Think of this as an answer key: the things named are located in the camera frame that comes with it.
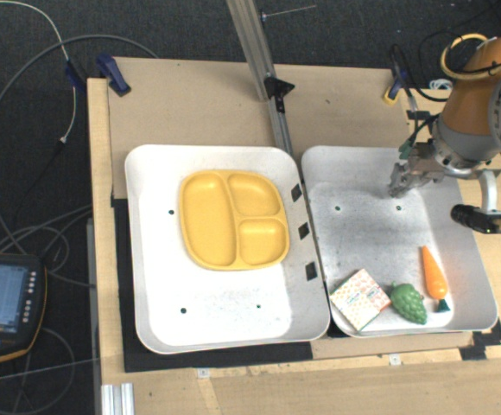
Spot white plastic tray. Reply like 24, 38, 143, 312
301, 144, 499, 339
124, 144, 332, 355

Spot white patterned carton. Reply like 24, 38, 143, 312
328, 268, 393, 332

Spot orange carrot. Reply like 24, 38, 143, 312
421, 245, 452, 314

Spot yellow divided plate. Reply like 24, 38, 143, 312
179, 169, 291, 272

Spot black cylinder on white bracket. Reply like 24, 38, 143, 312
450, 169, 501, 235

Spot green grapes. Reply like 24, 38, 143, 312
389, 281, 428, 326

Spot brown cardboard board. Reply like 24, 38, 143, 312
105, 56, 476, 361

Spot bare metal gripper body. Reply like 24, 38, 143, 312
402, 141, 487, 186

